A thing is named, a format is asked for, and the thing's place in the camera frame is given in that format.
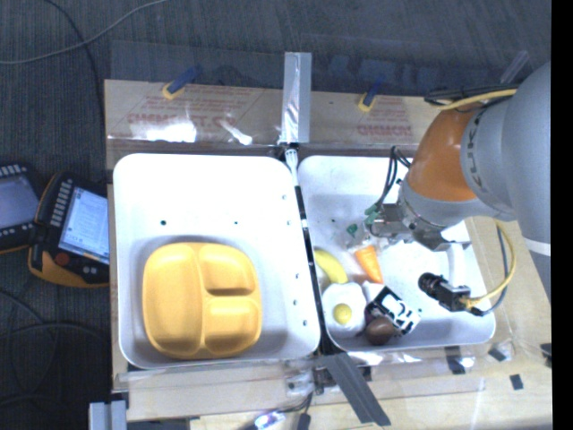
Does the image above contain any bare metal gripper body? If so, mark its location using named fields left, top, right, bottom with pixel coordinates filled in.
left=368, top=202, right=454, bottom=253

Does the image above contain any orange carrot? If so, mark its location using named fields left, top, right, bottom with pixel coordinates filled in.
left=354, top=244, right=385, bottom=285

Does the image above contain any yellow banana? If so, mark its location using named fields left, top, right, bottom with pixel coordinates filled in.
left=312, top=247, right=350, bottom=286

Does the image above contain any black and white carton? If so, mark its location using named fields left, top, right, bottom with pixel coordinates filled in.
left=363, top=285, right=423, bottom=336

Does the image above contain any white and yellow fried egg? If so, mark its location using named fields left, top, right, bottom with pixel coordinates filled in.
left=321, top=281, right=368, bottom=340

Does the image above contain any brown round ball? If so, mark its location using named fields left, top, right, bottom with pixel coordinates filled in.
left=363, top=315, right=397, bottom=348

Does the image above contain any white plastic tray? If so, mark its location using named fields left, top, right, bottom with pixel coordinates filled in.
left=112, top=152, right=322, bottom=371
left=296, top=154, right=498, bottom=354

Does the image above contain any yellow divided plate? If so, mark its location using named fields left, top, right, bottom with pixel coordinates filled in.
left=141, top=241, right=264, bottom=361

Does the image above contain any brown cardboard board red print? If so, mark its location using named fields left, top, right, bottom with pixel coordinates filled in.
left=103, top=78, right=516, bottom=391

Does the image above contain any black cylinder on white bracket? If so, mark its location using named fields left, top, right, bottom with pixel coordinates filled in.
left=417, top=221, right=474, bottom=313

